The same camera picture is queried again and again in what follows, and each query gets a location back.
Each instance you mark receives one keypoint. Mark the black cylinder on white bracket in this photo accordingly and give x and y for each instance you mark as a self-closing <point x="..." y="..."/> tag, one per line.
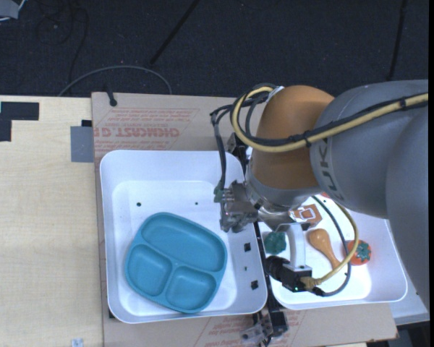
<point x="297" y="248"/>

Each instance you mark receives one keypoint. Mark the white and orange carton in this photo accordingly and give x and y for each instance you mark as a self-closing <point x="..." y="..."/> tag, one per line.
<point x="309" y="213"/>

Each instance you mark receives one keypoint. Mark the brown cardboard board red print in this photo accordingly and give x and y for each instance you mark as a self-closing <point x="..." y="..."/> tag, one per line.
<point x="148" y="128"/>

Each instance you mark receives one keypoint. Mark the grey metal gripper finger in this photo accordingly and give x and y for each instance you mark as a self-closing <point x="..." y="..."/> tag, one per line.
<point x="226" y="226"/>
<point x="240" y="227"/>

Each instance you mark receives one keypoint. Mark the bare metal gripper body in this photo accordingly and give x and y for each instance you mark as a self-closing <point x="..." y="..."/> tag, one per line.
<point x="240" y="202"/>

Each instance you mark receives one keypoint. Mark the green broccoli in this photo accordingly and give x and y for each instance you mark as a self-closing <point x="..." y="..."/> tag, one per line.
<point x="276" y="243"/>

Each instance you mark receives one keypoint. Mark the white plastic tray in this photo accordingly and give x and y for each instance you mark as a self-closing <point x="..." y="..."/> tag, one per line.
<point x="173" y="168"/>
<point x="379" y="266"/>

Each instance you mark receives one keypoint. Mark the orange tomato with green top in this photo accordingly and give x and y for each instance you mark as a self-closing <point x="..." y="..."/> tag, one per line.
<point x="361" y="253"/>

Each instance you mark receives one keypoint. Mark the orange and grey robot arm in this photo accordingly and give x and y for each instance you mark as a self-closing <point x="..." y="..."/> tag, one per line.
<point x="365" y="150"/>

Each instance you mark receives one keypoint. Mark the blue divided plate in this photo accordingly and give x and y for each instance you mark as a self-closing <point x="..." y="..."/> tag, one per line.
<point x="173" y="262"/>

